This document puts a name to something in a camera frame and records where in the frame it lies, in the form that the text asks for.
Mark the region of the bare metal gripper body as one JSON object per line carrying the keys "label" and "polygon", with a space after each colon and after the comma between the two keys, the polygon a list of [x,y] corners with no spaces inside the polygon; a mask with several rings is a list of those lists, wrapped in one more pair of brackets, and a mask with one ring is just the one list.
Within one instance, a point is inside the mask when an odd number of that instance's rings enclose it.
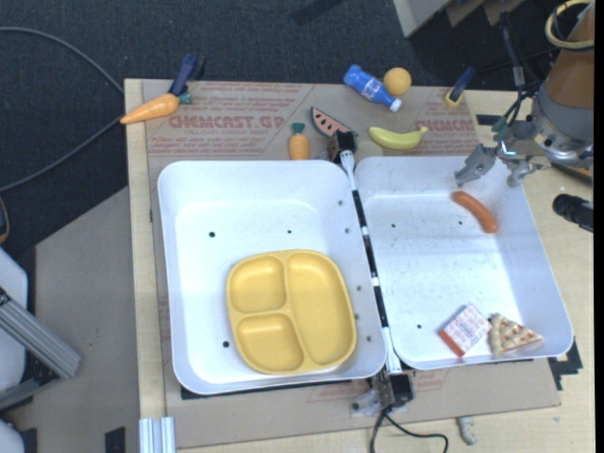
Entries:
{"label": "bare metal gripper body", "polygon": [[527,166],[591,166],[593,145],[570,138],[556,127],[537,121],[515,121],[494,131],[498,156]]}

